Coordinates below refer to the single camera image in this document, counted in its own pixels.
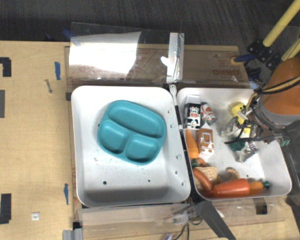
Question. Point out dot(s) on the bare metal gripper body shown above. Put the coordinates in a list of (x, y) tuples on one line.
[(263, 130)]

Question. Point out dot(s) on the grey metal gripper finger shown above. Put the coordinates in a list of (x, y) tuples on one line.
[(248, 152), (230, 128)]

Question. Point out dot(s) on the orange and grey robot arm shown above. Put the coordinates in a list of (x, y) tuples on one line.
[(285, 91)]

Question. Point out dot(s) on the green broccoli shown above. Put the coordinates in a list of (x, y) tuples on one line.
[(236, 146)]

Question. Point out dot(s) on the yellow lemon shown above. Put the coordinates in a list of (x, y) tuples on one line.
[(236, 107)]

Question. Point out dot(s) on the white plastic tray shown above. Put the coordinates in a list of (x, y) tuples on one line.
[(270, 164), (140, 184)]

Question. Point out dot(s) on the brown croissant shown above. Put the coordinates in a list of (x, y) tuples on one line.
[(233, 173)]

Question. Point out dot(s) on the red and white can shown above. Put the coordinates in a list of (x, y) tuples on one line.
[(208, 114)]

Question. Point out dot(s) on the brown and white carton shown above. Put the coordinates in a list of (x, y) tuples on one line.
[(205, 140)]

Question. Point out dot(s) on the small orange carrot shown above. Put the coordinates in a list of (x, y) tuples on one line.
[(256, 187)]

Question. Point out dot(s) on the large red-orange carrot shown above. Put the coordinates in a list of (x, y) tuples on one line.
[(231, 188)]

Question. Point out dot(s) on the cow print milk carton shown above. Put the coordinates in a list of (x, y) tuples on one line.
[(193, 114)]

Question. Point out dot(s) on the beige bread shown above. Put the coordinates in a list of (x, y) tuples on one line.
[(211, 172)]

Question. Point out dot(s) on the red-brown sausage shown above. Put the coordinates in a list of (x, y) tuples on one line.
[(202, 179)]

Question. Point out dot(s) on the teal divided plate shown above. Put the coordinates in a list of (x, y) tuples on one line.
[(130, 131)]

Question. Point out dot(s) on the small metal screw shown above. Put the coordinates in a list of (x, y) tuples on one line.
[(48, 86)]

